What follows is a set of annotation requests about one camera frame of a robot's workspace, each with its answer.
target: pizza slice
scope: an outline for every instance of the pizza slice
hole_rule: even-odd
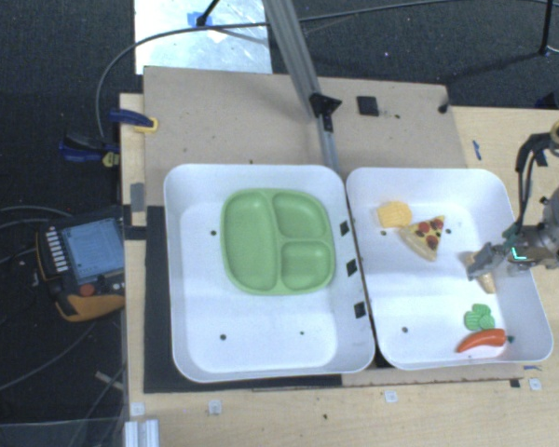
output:
[[[423,222],[412,223],[400,230],[400,234],[408,247],[433,262],[437,258],[444,222],[445,216],[440,215]]]

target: wooden table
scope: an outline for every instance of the wooden table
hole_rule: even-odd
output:
[[[143,97],[123,95],[123,107],[141,111]],[[527,136],[549,130],[557,111],[453,107],[469,168],[494,172],[507,186],[517,213],[515,155]],[[480,144],[482,160],[472,142]],[[122,128],[124,203],[130,187],[144,182],[144,135]],[[534,192],[525,220],[541,215],[540,196],[559,184],[559,159],[536,169]],[[144,213],[133,213],[144,224]],[[509,381],[390,386],[398,401],[386,402],[384,386],[251,392],[143,393],[143,308],[145,243],[125,242],[127,269],[127,341],[131,411],[157,418],[162,446],[368,446],[488,445],[559,446],[559,270],[534,269],[542,303],[551,323],[554,350],[537,369],[525,371],[519,388]],[[538,378],[541,390],[531,390]],[[223,412],[208,414],[210,400]]]

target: green plate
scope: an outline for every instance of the green plate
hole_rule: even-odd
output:
[[[236,192],[222,209],[221,241],[227,276],[249,293],[308,293],[334,276],[327,212],[303,192]]]

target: green light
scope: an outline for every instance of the green light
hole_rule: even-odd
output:
[[[518,252],[515,250],[515,247],[511,247],[511,253],[513,254],[513,259],[514,260],[527,260],[528,257],[521,257],[520,255],[518,255]]]

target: black floor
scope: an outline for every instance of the black floor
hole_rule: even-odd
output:
[[[412,1],[294,4],[307,17]],[[550,93],[559,105],[559,55],[537,53],[544,11],[541,3],[482,0],[392,9],[305,30],[319,75],[443,84],[456,105],[529,108]],[[66,130],[97,135],[97,81],[132,41],[133,0],[0,0],[0,208],[83,213],[116,202],[116,171],[64,162],[58,143]],[[550,44],[559,48],[559,8]],[[274,70],[284,71],[275,48],[272,57]],[[140,89],[127,58],[107,80],[102,107],[115,105],[119,92]],[[23,215],[38,216],[4,214],[0,224]],[[33,239],[32,223],[1,231],[0,258]],[[0,386],[57,356],[88,327],[58,316],[45,287],[32,286],[34,270],[33,256],[0,267]],[[95,372],[112,375],[120,363],[120,320],[113,315],[66,357],[1,391],[0,423],[83,418],[104,388]],[[111,390],[91,417],[116,416],[120,399]]]

